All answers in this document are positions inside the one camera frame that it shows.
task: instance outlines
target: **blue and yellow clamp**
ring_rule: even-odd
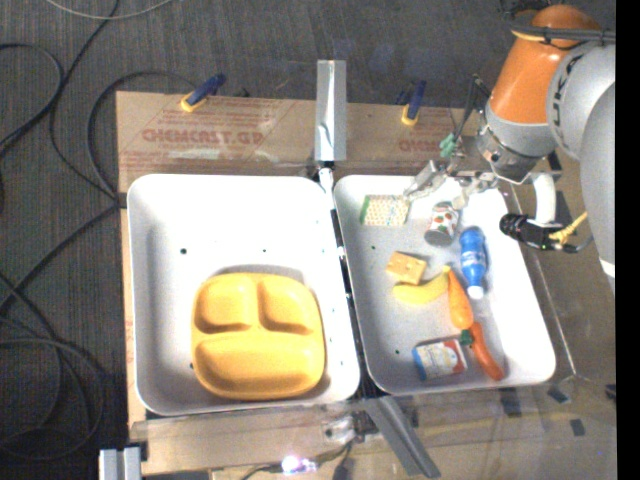
[[[226,77],[222,73],[218,73],[217,75],[209,78],[209,80],[203,83],[195,91],[187,94],[180,100],[182,110],[186,112],[193,112],[205,102],[207,96],[210,94],[216,94],[218,89],[222,87],[226,80]]]
[[[411,93],[409,102],[402,110],[402,122],[407,126],[413,126],[418,122],[418,112],[420,111],[420,104],[422,103],[426,87],[427,82],[425,80],[419,80]]]

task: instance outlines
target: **white plastic tray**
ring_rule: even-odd
[[[128,194],[135,378],[160,415],[331,403],[357,389],[360,370],[333,225],[319,185],[304,178],[154,174]],[[297,399],[243,403],[218,398],[191,363],[191,311],[199,285],[235,271],[290,275],[315,294],[326,344],[325,373]]]
[[[517,386],[547,380],[555,370],[553,347],[520,248],[498,228],[507,208],[497,189],[471,197],[461,212],[458,229],[479,226],[486,237],[489,257],[486,294],[472,305],[490,349],[505,367],[506,377],[499,382],[491,380],[473,355],[466,355],[469,364],[466,372],[420,380],[411,357],[412,348],[422,341],[459,335],[460,331],[449,322],[446,294],[428,306],[403,304],[392,294],[397,281],[385,272],[385,266],[391,253],[400,251],[427,260],[423,279],[431,279],[444,264],[450,264],[464,283],[459,269],[458,241],[447,248],[438,248],[423,238],[433,205],[452,200],[460,193],[459,185],[449,179],[431,196],[416,200],[402,227],[364,226],[359,222],[366,195],[400,195],[410,181],[411,178],[402,176],[353,175],[341,179],[334,191],[371,378],[394,395]]]

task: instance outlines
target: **blue plastic water bottle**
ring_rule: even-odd
[[[484,248],[484,235],[478,228],[466,229],[460,235],[462,251],[460,267],[469,284],[467,293],[472,299],[484,296],[482,278],[487,271],[487,255]]]

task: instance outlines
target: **yellow banana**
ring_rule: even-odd
[[[393,295],[401,302],[407,304],[428,304],[449,289],[449,270],[445,265],[442,272],[431,281],[418,286],[410,284],[397,284],[393,287]]]

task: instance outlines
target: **yellow plate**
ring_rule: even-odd
[[[217,396],[273,400],[302,395],[324,371],[315,297],[285,276],[234,273],[203,283],[191,321],[193,369]]]

